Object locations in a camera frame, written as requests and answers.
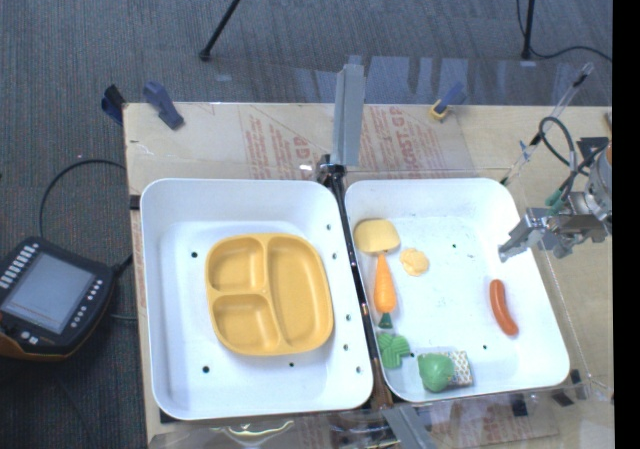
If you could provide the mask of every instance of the yellow plate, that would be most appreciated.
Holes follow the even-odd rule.
[[[207,255],[209,315],[218,339],[244,355],[285,355],[321,346],[333,330],[322,259],[291,234],[225,238]]]

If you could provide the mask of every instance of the plastic food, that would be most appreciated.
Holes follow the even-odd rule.
[[[507,335],[517,335],[518,325],[511,317],[509,309],[507,308],[505,287],[502,280],[496,278],[491,281],[489,284],[489,297],[491,299],[493,315],[502,331]]]
[[[397,298],[385,252],[400,245],[400,236],[398,236],[393,223],[389,220],[376,218],[358,223],[353,232],[353,239],[360,251],[378,255],[373,286],[373,304],[382,314],[378,326],[393,328],[389,314],[396,308]]]
[[[409,275],[417,277],[429,269],[429,259],[420,250],[407,248],[400,252],[400,262]]]
[[[431,392],[441,392],[451,383],[455,364],[440,353],[423,353],[418,355],[418,372],[424,388]]]
[[[373,286],[373,303],[378,312],[382,314],[380,328],[391,328],[391,316],[389,313],[396,308],[398,299],[396,289],[391,278],[389,263],[383,253],[378,254],[378,266],[376,270],[376,281]]]
[[[380,348],[380,361],[387,369],[395,369],[402,365],[402,357],[411,354],[406,337],[380,332],[376,335]]]

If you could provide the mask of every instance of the toy sausage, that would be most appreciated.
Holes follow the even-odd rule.
[[[489,297],[491,299],[491,309],[496,321],[507,335],[517,335],[518,325],[511,317],[507,308],[507,300],[505,298],[505,288],[502,280],[497,278],[489,284]]]

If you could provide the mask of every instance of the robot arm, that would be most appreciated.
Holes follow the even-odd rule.
[[[552,240],[553,254],[563,258],[575,245],[591,239],[601,243],[612,235],[612,147],[594,157],[583,191],[569,192],[551,209],[527,208],[509,240],[498,248],[502,262],[531,248],[543,237]]]

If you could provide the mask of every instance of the gray carpet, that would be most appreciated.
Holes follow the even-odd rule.
[[[58,172],[124,164],[122,129],[101,110],[111,84],[131,102],[150,79],[175,101],[333,102],[335,74],[358,62],[370,103],[430,104],[460,81],[468,104],[550,106],[592,62],[572,104],[612,104],[613,0],[536,0],[526,60],[528,0],[242,0],[204,62],[230,2],[0,0],[0,254],[38,233]],[[43,221],[54,243],[121,262],[124,172],[74,169]],[[130,268],[110,312],[135,314]],[[136,323],[111,316],[66,362],[0,361],[0,447],[145,447],[139,362]]]

